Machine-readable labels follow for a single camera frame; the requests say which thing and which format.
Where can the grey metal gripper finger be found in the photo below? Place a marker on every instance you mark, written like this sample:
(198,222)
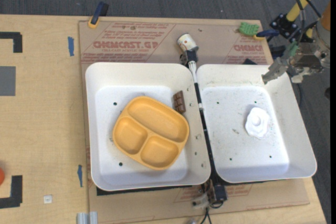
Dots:
(298,77)
(274,70)

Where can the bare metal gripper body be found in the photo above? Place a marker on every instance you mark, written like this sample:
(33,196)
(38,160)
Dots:
(307,60)

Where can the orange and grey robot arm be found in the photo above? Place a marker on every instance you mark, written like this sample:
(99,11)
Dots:
(326,17)

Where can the green toy vegetable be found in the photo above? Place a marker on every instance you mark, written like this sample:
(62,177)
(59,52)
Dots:
(248,29)

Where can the white fried egg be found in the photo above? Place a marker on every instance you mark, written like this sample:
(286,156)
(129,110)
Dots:
(257,123)

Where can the thin black and white rod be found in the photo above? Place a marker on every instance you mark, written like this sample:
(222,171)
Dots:
(200,102)

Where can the white plastic tray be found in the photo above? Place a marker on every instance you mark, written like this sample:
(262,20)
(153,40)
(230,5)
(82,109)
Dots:
(231,144)
(105,126)

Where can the brown chocolate bar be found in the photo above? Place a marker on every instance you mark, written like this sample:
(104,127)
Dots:
(179,102)

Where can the brown cardboard board red print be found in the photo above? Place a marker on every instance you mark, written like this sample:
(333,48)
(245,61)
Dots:
(157,39)

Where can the orange divided plate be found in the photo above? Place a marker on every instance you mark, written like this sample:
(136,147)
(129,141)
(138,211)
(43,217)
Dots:
(151,132)

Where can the small white square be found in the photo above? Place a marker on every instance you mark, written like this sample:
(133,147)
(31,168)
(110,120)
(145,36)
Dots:
(47,199)

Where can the orange round object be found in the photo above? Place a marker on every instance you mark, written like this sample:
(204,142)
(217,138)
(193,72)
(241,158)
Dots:
(1,177)

